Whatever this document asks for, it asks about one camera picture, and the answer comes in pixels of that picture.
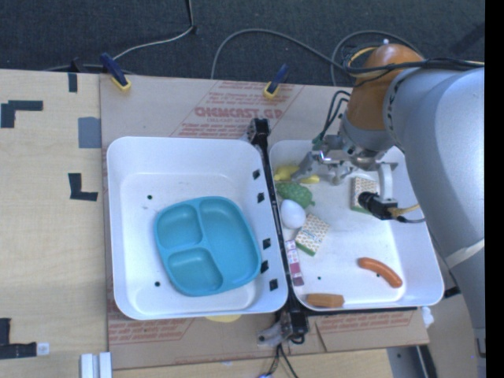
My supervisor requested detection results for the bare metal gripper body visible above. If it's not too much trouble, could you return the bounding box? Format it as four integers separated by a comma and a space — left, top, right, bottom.
314, 134, 395, 173

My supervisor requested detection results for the yellow banana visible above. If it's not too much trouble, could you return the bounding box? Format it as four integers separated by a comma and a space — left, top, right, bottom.
273, 165, 321, 186

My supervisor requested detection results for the white patterned carton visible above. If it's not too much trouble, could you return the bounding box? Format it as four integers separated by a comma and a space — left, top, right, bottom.
350, 176, 380, 214
294, 213, 332, 258

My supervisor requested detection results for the green bumpy toy fruit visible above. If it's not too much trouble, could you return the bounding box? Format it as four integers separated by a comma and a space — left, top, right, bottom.
275, 181, 317, 209

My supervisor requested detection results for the white egg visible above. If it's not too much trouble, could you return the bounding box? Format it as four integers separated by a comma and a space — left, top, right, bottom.
280, 198, 307, 230

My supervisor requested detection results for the thin black rod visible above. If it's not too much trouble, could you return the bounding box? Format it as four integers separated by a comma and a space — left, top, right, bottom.
258, 139, 305, 348

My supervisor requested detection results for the white plastic tray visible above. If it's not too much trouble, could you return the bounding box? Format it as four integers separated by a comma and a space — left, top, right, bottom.
106, 135, 290, 321
269, 139, 446, 313

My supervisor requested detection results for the pink and maroon packet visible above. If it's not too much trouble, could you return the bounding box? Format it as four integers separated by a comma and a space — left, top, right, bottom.
284, 239, 306, 287

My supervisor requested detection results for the orange sausage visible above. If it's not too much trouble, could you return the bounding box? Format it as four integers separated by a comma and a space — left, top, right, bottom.
357, 257, 404, 290

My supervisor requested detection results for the orange-brown bread stick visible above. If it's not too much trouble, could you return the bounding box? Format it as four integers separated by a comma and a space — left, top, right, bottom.
306, 292, 346, 309

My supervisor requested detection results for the blue divided plate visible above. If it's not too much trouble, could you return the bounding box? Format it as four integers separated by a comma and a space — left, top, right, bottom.
154, 195, 263, 298

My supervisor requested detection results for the brown cardboard board, red print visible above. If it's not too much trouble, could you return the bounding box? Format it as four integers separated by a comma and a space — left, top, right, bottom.
98, 72, 431, 370

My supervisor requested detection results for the yellow flat object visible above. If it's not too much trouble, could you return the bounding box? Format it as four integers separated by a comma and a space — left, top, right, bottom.
203, 313, 243, 324

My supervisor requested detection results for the black cylinder on white bracket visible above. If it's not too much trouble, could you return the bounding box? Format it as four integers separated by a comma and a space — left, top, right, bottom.
357, 161, 399, 221

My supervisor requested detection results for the black block with thin wires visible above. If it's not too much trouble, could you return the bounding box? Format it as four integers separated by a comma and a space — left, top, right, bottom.
246, 117, 272, 146
276, 308, 309, 340

